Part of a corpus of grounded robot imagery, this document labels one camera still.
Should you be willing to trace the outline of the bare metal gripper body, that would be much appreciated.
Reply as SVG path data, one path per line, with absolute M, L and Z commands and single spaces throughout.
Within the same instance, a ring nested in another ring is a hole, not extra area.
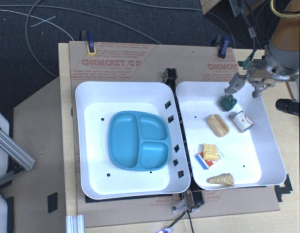
M 264 59 L 254 59 L 246 76 L 250 83 L 274 86 L 276 82 L 294 81 L 299 73 L 298 69 L 286 67 L 275 59 L 265 57 Z

